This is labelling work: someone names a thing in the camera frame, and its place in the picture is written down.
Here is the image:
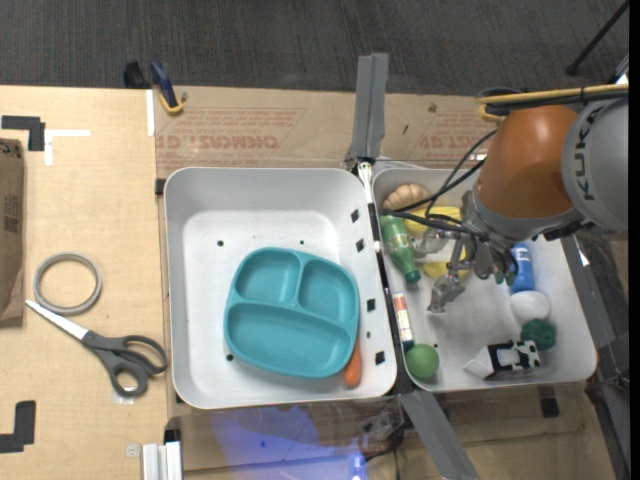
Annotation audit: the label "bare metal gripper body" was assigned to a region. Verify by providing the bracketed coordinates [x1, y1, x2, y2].
[446, 232, 517, 282]

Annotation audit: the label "blue bottle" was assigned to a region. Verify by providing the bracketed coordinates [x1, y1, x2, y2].
[509, 242, 538, 295]

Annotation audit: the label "white plastic tray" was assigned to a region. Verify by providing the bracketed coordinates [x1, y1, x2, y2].
[163, 166, 399, 411]
[370, 167, 599, 394]

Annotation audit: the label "yellow banana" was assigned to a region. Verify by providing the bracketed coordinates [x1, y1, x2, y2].
[402, 205, 472, 280]

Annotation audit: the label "green bottle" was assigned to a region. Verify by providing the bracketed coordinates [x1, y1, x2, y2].
[378, 214, 423, 285]

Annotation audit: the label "green ball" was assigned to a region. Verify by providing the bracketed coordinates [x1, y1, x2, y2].
[404, 343, 441, 381]

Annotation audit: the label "white egg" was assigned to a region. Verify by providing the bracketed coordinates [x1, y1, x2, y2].
[509, 290, 552, 322]

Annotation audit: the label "black and white milk carton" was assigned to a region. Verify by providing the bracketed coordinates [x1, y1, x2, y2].
[462, 338, 543, 382]

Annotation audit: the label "green broccoli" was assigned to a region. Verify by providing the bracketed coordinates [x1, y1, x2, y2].
[520, 317, 558, 352]

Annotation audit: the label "tan bread roll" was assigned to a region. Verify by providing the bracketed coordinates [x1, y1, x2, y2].
[382, 183, 432, 213]

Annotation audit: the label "orange carrot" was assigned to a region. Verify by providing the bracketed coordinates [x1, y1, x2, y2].
[342, 339, 363, 389]

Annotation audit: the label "teal divided plate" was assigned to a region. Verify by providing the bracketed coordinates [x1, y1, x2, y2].
[222, 246, 362, 381]

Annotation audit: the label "brown cardboard board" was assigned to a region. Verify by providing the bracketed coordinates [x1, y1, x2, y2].
[153, 85, 604, 474]

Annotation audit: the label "grey tape roll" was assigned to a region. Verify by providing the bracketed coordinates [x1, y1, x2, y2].
[32, 250, 103, 317]

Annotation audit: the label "brown paper bag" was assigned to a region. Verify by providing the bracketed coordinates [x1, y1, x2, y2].
[0, 137, 26, 327]

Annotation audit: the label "grey handled scissors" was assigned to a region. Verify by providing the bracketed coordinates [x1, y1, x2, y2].
[24, 298, 169, 399]

